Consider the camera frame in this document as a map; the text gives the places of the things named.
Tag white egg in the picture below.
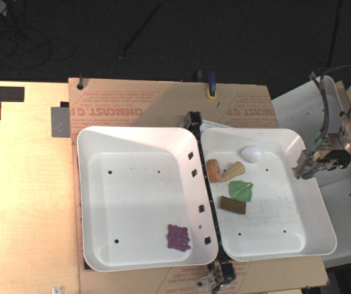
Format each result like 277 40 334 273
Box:
240 145 265 164

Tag green lettuce leaf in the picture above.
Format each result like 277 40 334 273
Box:
227 179 254 203

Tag brown chocolate bar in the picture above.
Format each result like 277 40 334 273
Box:
219 195 247 216

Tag brown cardboard board red print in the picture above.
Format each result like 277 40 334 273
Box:
67 77 330 294

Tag thin black rod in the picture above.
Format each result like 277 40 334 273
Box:
192 124 228 266

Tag white plastic tray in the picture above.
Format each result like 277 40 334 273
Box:
76 126 219 273
199 127 338 263

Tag tan waffle cone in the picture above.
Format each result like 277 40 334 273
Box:
219 160 246 183

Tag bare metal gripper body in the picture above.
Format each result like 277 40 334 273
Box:
323 102 351 171

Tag orange bread roll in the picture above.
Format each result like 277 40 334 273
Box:
205 159 222 184

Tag black block with wires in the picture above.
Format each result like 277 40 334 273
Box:
183 111 203 131
217 262 237 285

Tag purple grapes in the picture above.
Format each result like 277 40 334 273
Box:
166 224 192 253

